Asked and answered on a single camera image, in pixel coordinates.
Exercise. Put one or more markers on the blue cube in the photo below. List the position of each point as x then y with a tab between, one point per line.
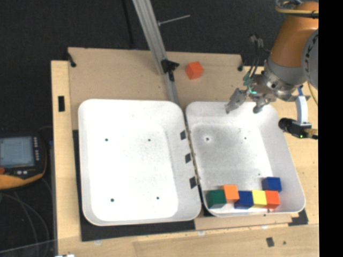
272	183
245	198

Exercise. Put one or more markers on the white plastic tray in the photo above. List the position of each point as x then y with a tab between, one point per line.
230	157
134	165

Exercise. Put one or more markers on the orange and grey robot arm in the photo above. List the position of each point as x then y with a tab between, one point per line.
290	44

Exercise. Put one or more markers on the orange cube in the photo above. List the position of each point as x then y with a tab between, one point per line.
231	193
272	199
194	70

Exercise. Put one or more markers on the black cylinder on white bracket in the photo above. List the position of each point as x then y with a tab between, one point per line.
293	127

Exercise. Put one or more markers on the yellow cube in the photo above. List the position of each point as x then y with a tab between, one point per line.
259	197

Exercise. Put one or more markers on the brown cardboard board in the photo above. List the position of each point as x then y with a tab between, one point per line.
118	74

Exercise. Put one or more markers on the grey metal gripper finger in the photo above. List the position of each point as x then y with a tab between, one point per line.
261	104
237	98

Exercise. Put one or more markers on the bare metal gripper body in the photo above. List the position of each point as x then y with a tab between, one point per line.
264	87

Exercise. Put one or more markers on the green cube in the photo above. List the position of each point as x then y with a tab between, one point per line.
215	197

